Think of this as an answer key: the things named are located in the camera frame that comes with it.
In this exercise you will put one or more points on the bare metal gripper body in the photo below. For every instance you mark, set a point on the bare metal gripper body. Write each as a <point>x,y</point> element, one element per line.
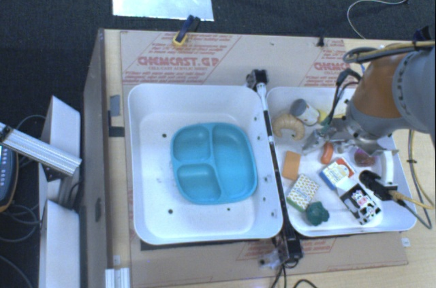
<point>344,133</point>

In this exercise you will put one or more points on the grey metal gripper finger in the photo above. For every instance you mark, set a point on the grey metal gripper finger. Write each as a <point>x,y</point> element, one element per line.
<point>344,146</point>
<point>311,146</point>

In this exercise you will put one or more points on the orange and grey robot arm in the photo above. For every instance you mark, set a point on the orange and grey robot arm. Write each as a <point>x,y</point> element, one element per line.
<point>381,89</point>

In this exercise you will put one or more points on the orange toy sausage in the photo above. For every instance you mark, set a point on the orange toy sausage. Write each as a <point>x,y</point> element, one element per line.
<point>327,154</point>

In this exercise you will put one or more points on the purple grapes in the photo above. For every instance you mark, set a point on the purple grapes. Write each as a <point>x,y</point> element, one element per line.
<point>363,157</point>

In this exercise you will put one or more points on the yellow banana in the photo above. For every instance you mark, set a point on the yellow banana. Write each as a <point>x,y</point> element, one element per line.
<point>323,115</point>

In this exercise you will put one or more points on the blue white and red carton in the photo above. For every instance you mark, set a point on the blue white and red carton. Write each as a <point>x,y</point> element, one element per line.
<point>335,172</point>

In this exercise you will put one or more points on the orange toy cheese slice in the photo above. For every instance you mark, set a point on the orange toy cheese slice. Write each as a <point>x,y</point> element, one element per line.
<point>291,165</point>

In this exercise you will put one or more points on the tan toy croissant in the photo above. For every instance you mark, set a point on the tan toy croissant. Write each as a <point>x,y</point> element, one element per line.
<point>287,123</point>

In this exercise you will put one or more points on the small can with grey lid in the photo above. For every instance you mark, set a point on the small can with grey lid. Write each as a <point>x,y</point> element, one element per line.
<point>304,111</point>

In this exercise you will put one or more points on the thin black and white rod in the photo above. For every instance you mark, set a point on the thin black and white rod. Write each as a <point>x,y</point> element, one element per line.
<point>274,157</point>

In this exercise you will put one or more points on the yellow patterned packet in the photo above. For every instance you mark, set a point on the yellow patterned packet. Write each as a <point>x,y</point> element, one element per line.
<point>302,193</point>

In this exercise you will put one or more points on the black and white cow carton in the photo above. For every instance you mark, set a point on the black and white cow carton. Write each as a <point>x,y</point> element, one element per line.
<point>364,206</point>

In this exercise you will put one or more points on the green broccoli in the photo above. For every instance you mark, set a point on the green broccoli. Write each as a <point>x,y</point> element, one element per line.
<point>316,213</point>

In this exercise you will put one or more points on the white plastic tray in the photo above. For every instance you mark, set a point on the white plastic tray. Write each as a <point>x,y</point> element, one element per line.
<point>340,215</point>
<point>153,157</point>

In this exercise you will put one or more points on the blue divided plate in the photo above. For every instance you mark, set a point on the blue divided plate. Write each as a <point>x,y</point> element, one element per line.
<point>214,164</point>

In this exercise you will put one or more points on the brown cardboard board red print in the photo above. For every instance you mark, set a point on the brown cardboard board red print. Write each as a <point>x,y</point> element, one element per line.
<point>218,58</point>

